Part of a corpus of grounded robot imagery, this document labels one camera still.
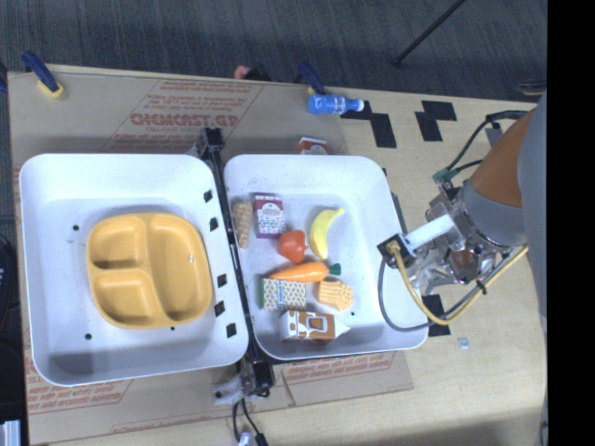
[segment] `yellow plate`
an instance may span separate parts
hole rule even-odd
[[[86,263],[95,306],[119,327],[147,329],[194,321],[213,298],[201,235],[180,216],[106,218],[89,233]]]

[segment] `blue clamp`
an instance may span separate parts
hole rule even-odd
[[[312,87],[315,94],[324,94],[323,80],[308,62],[300,62],[297,66],[297,72],[303,76],[306,82]]]
[[[31,68],[31,70],[39,78],[37,86],[42,91],[54,99],[59,98],[62,95],[64,86],[54,79],[54,76],[42,60],[35,56],[32,51],[25,51],[21,55],[21,58],[27,68]]]

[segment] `toy tomato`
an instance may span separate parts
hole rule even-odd
[[[279,253],[294,263],[301,263],[304,259],[306,246],[306,233],[302,230],[293,230],[279,236]]]

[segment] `gray carpet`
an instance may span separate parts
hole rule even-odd
[[[325,85],[536,101],[547,79],[548,0],[468,0],[408,55],[456,0],[0,0],[0,60],[231,77],[262,64],[292,82],[308,61]],[[7,99],[0,100],[0,233],[14,242]],[[1,335],[18,338],[18,316]]]

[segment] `banana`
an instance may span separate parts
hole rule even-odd
[[[337,216],[345,213],[343,208],[325,209],[320,212],[310,227],[310,249],[321,259],[328,258],[327,232]]]

